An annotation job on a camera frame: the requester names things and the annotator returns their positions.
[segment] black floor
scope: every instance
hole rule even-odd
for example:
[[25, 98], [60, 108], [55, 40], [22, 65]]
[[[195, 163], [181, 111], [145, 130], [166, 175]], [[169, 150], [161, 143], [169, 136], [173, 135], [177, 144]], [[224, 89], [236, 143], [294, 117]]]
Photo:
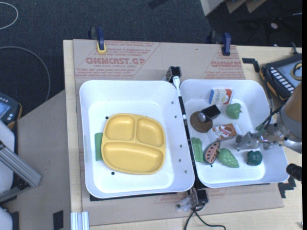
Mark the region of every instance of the black floor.
[[[248, 46], [302, 46], [302, 0], [268, 0], [253, 13], [245, 4], [234, 13], [222, 3], [207, 17], [200, 0], [0, 0], [0, 92], [18, 100], [23, 115], [47, 97], [64, 89], [64, 39], [87, 39], [91, 26], [101, 26], [106, 40], [205, 43], [216, 31], [225, 32], [232, 44]], [[240, 23], [241, 20], [255, 20]], [[279, 25], [271, 30], [272, 21]]]

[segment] toy watermelon slice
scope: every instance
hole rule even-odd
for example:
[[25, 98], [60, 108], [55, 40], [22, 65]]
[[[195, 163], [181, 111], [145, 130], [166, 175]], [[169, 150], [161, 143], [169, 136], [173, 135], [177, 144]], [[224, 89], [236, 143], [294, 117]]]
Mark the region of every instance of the toy watermelon slice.
[[203, 153], [203, 160], [208, 164], [213, 164], [214, 161], [217, 158], [218, 149], [220, 148], [221, 142], [215, 141], [214, 143], [211, 143]]

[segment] yellow divided plate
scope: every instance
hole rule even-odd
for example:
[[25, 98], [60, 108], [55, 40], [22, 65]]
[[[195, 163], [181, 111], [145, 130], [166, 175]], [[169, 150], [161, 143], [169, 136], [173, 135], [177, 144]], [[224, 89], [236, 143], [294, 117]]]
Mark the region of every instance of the yellow divided plate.
[[165, 133], [152, 118], [116, 114], [105, 125], [101, 155], [113, 170], [132, 174], [153, 174], [165, 160]]

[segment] cable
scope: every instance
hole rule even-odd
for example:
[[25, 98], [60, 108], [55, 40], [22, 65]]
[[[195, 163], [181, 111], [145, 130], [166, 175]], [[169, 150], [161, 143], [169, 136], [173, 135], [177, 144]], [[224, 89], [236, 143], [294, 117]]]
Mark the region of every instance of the cable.
[[47, 73], [47, 77], [48, 77], [48, 91], [47, 91], [47, 96], [46, 96], [46, 101], [49, 99], [49, 95], [50, 95], [50, 89], [51, 89], [51, 79], [50, 79], [50, 74], [49, 74], [49, 71], [48, 71], [48, 68], [46, 66], [46, 64], [43, 62], [43, 60], [34, 52], [32, 52], [31, 50], [29, 49], [26, 49], [26, 48], [22, 48], [22, 47], [18, 47], [18, 46], [5, 46], [5, 47], [0, 47], [0, 50], [5, 50], [5, 49], [18, 49], [18, 50], [23, 50], [25, 52], [28, 52], [32, 55], [34, 55], [37, 59], [39, 59], [39, 61], [43, 64], [45, 70], [46, 70], [46, 73]]
[[195, 214], [202, 221], [202, 223], [205, 224], [208, 227], [211, 227], [211, 228], [220, 227], [220, 228], [223, 228], [224, 230], [226, 230], [226, 227], [223, 226], [223, 225], [210, 225], [210, 224], [206, 223], [203, 219], [201, 219], [199, 214], [197, 214], [197, 211], [202, 210], [204, 207], [205, 207], [205, 204], [201, 204], [199, 208], [197, 208], [197, 206], [192, 208], [192, 213], [189, 215], [189, 217], [188, 217], [188, 219], [187, 219], [187, 221], [186, 221], [186, 223], [184, 225], [184, 230], [187, 230], [188, 223], [189, 223], [191, 217], [193, 216], [193, 214]]
[[15, 9], [15, 11], [16, 11], [16, 18], [15, 18], [15, 20], [14, 20], [11, 24], [6, 25], [6, 26], [4, 26], [4, 27], [1, 27], [0, 30], [2, 30], [2, 29], [8, 28], [8, 27], [10, 27], [11, 25], [13, 25], [13, 24], [17, 21], [19, 14], [18, 14], [18, 10], [16, 9], [16, 7], [15, 7], [14, 5], [12, 5], [12, 4], [10, 4], [10, 3], [6, 3], [6, 2], [0, 2], [0, 4], [5, 4], [5, 5], [8, 5], [8, 6], [11, 6], [11, 7], [13, 7], [13, 8]]

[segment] wooden table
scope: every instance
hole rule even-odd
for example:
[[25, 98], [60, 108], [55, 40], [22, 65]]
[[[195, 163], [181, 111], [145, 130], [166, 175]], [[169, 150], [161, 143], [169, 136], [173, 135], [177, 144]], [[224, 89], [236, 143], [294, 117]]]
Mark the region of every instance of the wooden table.
[[[65, 91], [68, 125], [68, 148], [71, 187], [71, 211], [82, 212], [81, 181], [78, 151], [78, 131], [76, 114], [76, 94], [74, 81], [74, 58], [73, 41], [64, 40], [64, 68], [65, 68]], [[274, 62], [291, 56], [293, 50], [290, 47], [260, 47], [260, 46], [237, 46], [240, 58], [254, 58], [262, 66], [265, 63]], [[259, 74], [255, 73], [251, 64], [243, 64], [242, 67], [246, 79], [254, 80], [262, 84]], [[285, 149], [289, 163], [301, 166], [302, 155], [290, 149]], [[302, 184], [296, 181], [296, 187], [292, 191], [286, 191], [283, 199], [283, 208], [253, 210], [236, 213], [204, 216], [204, 221], [209, 224], [223, 224], [227, 230], [251, 229], [251, 230], [300, 230], [303, 220]], [[181, 230], [187, 218], [171, 218], [164, 220], [151, 220], [124, 224], [102, 225], [91, 227], [93, 230]], [[188, 229], [209, 229], [199, 219], [192, 217]]]

